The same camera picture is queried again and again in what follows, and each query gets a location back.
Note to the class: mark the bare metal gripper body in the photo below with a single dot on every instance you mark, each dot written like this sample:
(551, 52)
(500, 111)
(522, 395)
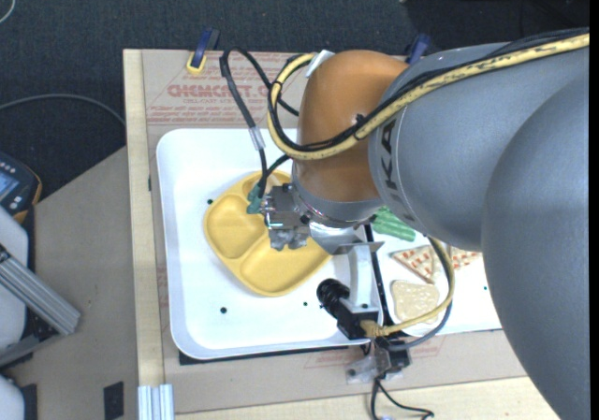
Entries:
(283, 207)

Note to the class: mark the brown cardboard board red print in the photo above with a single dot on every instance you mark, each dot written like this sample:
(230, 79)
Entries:
(210, 91)

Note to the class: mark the cream toy bread slice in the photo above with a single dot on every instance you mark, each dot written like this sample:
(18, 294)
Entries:
(414, 299)

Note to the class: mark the black cylinder on white bracket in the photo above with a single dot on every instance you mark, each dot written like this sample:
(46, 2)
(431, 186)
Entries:
(360, 315)

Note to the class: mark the yellow divided plate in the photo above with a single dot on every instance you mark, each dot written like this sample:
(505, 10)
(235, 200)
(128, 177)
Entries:
(234, 226)

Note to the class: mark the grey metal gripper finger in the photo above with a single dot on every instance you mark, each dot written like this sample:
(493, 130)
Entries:
(280, 241)
(298, 240)

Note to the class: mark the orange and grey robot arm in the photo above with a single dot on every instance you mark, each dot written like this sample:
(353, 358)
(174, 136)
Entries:
(468, 165)

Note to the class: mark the white plastic tray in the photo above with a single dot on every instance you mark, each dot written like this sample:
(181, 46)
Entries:
(468, 310)
(196, 268)

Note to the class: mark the toy pizza slice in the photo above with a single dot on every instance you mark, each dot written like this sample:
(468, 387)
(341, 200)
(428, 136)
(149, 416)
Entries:
(419, 261)
(463, 259)

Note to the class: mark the green toy vegetable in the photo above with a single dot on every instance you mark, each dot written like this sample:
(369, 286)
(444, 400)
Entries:
(395, 226)

